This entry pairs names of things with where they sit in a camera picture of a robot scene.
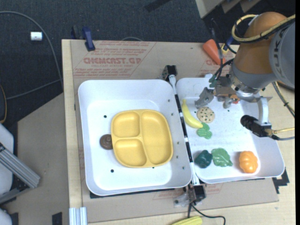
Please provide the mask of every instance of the black floor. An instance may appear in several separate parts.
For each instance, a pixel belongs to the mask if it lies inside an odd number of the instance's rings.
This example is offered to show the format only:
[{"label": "black floor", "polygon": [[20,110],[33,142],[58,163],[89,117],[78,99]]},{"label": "black floor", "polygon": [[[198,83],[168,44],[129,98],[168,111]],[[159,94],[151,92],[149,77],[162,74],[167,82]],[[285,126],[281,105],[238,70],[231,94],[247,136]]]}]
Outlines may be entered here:
[{"label": "black floor", "polygon": [[[94,40],[206,42],[210,21],[221,28],[220,42],[229,37],[234,22],[244,15],[239,5],[227,14],[221,7],[201,19],[195,0],[0,0],[1,11],[15,11],[34,19],[47,33],[62,73],[61,40],[71,38],[73,25],[88,26]],[[277,11],[295,14],[295,0],[262,0],[249,13]],[[0,83],[7,97],[9,127],[62,93],[55,82],[24,96],[17,96],[57,81],[59,73],[46,39],[31,41],[39,31],[28,18],[0,14]]]}]

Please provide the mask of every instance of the yellow corn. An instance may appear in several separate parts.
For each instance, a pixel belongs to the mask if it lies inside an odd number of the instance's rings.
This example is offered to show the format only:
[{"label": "yellow corn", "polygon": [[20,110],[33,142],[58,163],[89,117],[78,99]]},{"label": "yellow corn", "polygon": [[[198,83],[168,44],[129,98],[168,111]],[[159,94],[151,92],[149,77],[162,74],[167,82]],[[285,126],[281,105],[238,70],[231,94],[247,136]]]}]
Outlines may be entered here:
[{"label": "yellow corn", "polygon": [[186,218],[184,220],[178,221],[171,225],[201,225],[201,224],[202,224],[201,217],[196,216],[196,217]]}]

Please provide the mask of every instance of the toy banana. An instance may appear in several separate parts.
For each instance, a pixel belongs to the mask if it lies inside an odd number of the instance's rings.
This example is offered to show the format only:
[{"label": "toy banana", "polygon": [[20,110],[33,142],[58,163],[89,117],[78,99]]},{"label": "toy banana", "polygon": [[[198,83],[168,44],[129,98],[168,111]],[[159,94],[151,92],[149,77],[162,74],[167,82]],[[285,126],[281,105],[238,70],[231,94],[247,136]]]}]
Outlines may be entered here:
[{"label": "toy banana", "polygon": [[182,100],[181,109],[182,109],[183,118],[184,118],[184,121],[186,122],[186,124],[188,124],[192,128],[202,128],[203,127],[203,124],[199,120],[194,118],[193,115],[190,113],[185,99]]}]

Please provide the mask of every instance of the yellow plate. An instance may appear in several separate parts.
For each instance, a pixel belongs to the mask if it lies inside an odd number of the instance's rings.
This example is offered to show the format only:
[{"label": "yellow plate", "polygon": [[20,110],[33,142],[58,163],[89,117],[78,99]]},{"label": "yellow plate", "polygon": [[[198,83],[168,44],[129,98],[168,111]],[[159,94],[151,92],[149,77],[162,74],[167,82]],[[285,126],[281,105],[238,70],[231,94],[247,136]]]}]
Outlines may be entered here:
[{"label": "yellow plate", "polygon": [[154,110],[116,114],[111,126],[117,160],[127,167],[155,167],[171,160],[173,143],[166,118]]}]

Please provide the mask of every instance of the wooden table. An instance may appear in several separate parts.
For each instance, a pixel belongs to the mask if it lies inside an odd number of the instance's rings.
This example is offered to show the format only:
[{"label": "wooden table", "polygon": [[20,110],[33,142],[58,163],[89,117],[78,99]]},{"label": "wooden table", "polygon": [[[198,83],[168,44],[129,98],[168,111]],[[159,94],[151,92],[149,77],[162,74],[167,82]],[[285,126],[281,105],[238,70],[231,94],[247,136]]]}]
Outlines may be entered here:
[{"label": "wooden table", "polygon": [[[72,49],[71,43],[77,41],[62,40],[62,56],[63,56],[63,77],[64,77],[64,97],[65,97],[65,114],[66,114],[66,134],[67,134],[67,165],[68,165],[68,189],[69,189],[69,207],[80,208],[83,206],[82,198],[82,186],[79,168],[79,152],[78,152],[78,139],[76,128],[76,113],[74,110],[75,95],[74,95],[74,78],[72,67]],[[201,51],[201,44],[185,44],[185,43],[161,43],[164,48],[163,54],[172,54],[172,60],[176,60],[176,56],[186,56],[187,64],[193,60],[191,54],[184,53],[184,49],[187,46],[192,48],[198,48]],[[187,71],[183,72],[183,76],[187,76]],[[284,90],[285,98],[294,105],[295,96],[294,92]],[[269,119],[273,125],[273,129],[282,129],[294,127],[294,118],[283,106],[282,101],[276,95],[275,90],[271,85],[268,85],[263,92],[264,97],[273,97],[269,102]],[[288,132],[284,136],[292,136],[294,132]],[[278,142],[282,156],[285,162],[286,171],[289,177],[287,186],[280,187],[280,194],[278,195],[279,201],[272,203],[264,203],[257,205],[247,205],[230,207],[223,209],[206,210],[204,214],[209,216],[222,215],[226,218],[227,224],[280,224],[291,225],[295,224],[295,141],[279,141]],[[192,212],[192,216],[197,216],[196,212]],[[186,212],[151,216],[151,217],[138,217],[131,219],[124,219],[122,221],[113,220],[105,222],[96,222],[89,224],[162,224],[167,225],[174,223],[180,219],[187,217]],[[223,224],[221,219],[209,219],[203,218],[203,224]]]}]

